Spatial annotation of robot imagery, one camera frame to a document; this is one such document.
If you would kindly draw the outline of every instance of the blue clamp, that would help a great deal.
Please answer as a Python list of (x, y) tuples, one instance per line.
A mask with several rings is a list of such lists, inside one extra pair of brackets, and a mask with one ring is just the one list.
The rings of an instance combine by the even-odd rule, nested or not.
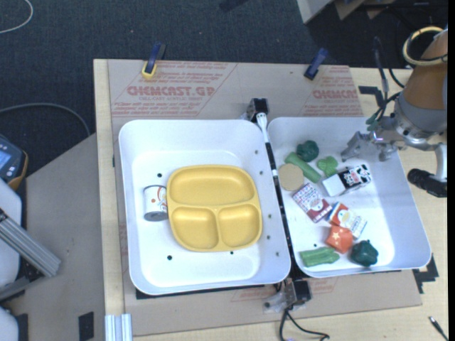
[(313, 80), (318, 73), (318, 67), (326, 59), (328, 51), (324, 48), (321, 48), (315, 58), (311, 61), (310, 66), (306, 69), (304, 76)]
[(142, 77), (146, 80), (150, 80), (154, 76), (156, 72), (156, 61), (163, 57), (165, 49), (165, 45), (162, 45), (160, 42), (155, 42), (151, 49), (150, 58), (145, 62), (141, 72)]

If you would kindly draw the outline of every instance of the white cable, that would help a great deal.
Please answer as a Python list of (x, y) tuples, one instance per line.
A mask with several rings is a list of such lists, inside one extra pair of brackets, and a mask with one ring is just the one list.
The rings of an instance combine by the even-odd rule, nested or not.
[(33, 16), (33, 5), (31, 4), (31, 2), (29, 0), (24, 0), (28, 6), (30, 7), (30, 15), (28, 16), (27, 20), (25, 20), (22, 24), (19, 24), (18, 26), (15, 26), (13, 28), (10, 28), (10, 29), (6, 29), (4, 31), (0, 31), (0, 34), (2, 33), (8, 33), (9, 31), (15, 31), (19, 28), (22, 28), (23, 26), (25, 26), (32, 18)]

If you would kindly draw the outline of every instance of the table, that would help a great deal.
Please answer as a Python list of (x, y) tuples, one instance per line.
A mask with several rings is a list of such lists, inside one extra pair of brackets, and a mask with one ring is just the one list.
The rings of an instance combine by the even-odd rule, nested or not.
[[(350, 71), (357, 86), (379, 86), (380, 84), (377, 70), (351, 68)], [(405, 82), (410, 75), (410, 71), (398, 70), (395, 74)], [(94, 75), (105, 312), (106, 314), (120, 315), (124, 313), (124, 299), (119, 228), (117, 225), (117, 198), (114, 169), (112, 167), (113, 143), (107, 60), (94, 61)], [(400, 89), (392, 83), (392, 80), (390, 80), (390, 86), (392, 92)], [(366, 116), (376, 109), (375, 101), (371, 97), (360, 95), (360, 103)], [(429, 172), (434, 172), (435, 170), (436, 162), (433, 153), (424, 153), (410, 148), (401, 152), (400, 158), (406, 173), (411, 168), (420, 168)], [(435, 282), (424, 284), (423, 305), (368, 313), (306, 318), (300, 321), (304, 328), (328, 333), (331, 336), (331, 340), (437, 340), (441, 336), (437, 334), (428, 319), (431, 315), (439, 321), (443, 329), (448, 333), (446, 199), (432, 197), (416, 187), (412, 187), (412, 194), (424, 221), (439, 271), (439, 278)], [(277, 340), (277, 334), (278, 324), (272, 322), (176, 332), (165, 335), (150, 335), (135, 337), (135, 340)], [(297, 340), (304, 340), (306, 337), (290, 323), (286, 323), (284, 334), (286, 337), (293, 337)]]

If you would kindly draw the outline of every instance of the beige round object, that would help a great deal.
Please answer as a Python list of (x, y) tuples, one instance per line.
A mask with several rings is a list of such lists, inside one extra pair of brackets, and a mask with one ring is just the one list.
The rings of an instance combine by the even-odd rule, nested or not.
[(298, 190), (305, 181), (304, 172), (294, 164), (284, 164), (278, 169), (279, 182), (285, 190)]

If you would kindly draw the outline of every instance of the white tray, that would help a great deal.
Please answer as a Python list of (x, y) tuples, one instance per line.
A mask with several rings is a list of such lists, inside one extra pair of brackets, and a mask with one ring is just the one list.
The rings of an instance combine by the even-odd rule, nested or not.
[[(134, 120), (119, 133), (127, 216), (129, 272), (151, 295), (278, 283), (291, 259), (264, 139), (245, 120)], [(257, 187), (263, 230), (256, 244), (196, 252), (174, 239), (168, 220), (144, 219), (144, 188), (166, 185), (176, 169), (225, 164), (246, 170)]]
[(330, 224), (324, 220), (313, 223), (292, 199), (294, 192), (282, 189), (294, 256), (300, 269), (309, 276), (322, 278), (416, 269), (425, 266), (431, 258), (427, 235), (397, 153), (390, 160), (380, 162), (379, 151), (372, 145), (361, 158), (341, 161), (340, 153), (356, 131), (365, 131), (365, 118), (280, 117), (272, 120), (268, 127), (277, 168), (284, 164), (290, 152), (296, 150), (297, 144), (314, 140), (320, 153), (310, 164), (317, 171), (320, 172), (316, 167), (318, 159), (333, 156), (339, 163), (338, 170), (365, 163), (373, 178), (365, 187), (336, 197), (326, 197), (321, 181), (315, 185), (330, 205), (341, 201), (368, 221), (357, 241), (369, 239), (379, 252), (378, 262), (370, 268), (353, 263), (348, 258), (349, 253), (341, 255), (333, 264), (305, 267), (299, 252), (326, 246), (324, 242)]

